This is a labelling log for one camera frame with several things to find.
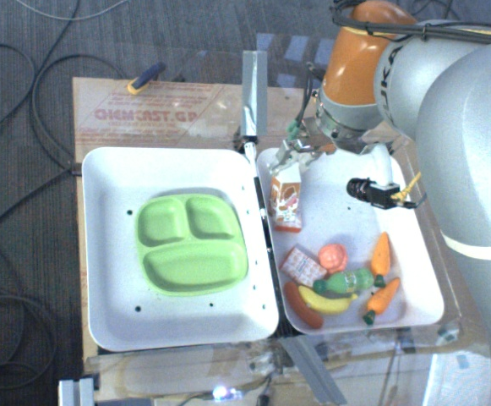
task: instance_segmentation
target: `gray carpet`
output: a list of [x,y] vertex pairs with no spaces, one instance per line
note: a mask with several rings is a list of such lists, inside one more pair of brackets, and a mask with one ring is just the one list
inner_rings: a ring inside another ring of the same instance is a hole
[[[23,1],[58,17],[74,13],[75,0]],[[81,0],[76,16],[118,1]],[[239,56],[267,47],[276,60],[292,44],[281,38],[305,37],[303,59],[311,58],[338,31],[332,1],[134,0],[69,24],[0,0],[0,405],[57,404],[57,382],[82,376],[75,182],[63,168],[74,152],[71,78],[133,78],[164,61],[161,80],[182,74],[238,84],[241,72],[228,70],[233,58],[199,62],[198,52]],[[420,20],[443,18],[449,2],[390,1]],[[491,0],[453,0],[448,18],[491,23]],[[34,75],[60,58],[35,84],[33,109]],[[295,77],[277,77],[282,64]],[[269,83],[303,87],[302,73],[300,62],[280,59],[270,63]]]

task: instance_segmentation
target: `toy banana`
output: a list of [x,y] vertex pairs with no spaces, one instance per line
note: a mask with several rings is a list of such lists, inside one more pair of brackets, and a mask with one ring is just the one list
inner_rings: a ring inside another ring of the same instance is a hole
[[325,315],[338,315],[348,310],[351,302],[357,298],[357,294],[351,294],[345,298],[325,298],[307,286],[299,286],[297,289],[303,301],[311,310]]

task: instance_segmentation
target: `toy bottle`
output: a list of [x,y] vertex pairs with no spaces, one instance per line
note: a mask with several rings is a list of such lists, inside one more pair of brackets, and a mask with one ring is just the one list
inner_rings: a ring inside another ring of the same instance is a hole
[[365,290],[373,286],[374,277],[366,267],[354,271],[336,272],[326,280],[316,280],[313,289],[317,294],[327,291],[337,294],[351,294],[357,290]]

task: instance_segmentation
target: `hot dog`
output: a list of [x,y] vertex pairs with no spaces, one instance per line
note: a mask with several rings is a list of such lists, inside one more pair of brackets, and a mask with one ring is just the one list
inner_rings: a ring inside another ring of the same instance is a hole
[[313,329],[320,329],[324,325],[324,318],[307,307],[307,304],[305,304],[305,301],[303,301],[301,295],[299,294],[299,290],[295,282],[286,282],[283,286],[283,292],[288,304],[290,304],[300,319],[302,319]]

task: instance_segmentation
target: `orange carrot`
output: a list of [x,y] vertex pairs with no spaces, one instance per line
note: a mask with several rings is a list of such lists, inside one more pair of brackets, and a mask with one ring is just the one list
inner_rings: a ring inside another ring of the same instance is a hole
[[374,317],[376,315],[381,315],[386,311],[400,284],[401,279],[396,277],[386,284],[385,287],[377,290],[374,295],[369,298],[369,301],[367,302],[367,313],[363,317],[365,323],[373,325]]
[[387,232],[382,232],[374,247],[373,258],[371,259],[371,272],[374,275],[376,287],[382,288],[386,285],[384,277],[390,271],[390,264],[390,238]]

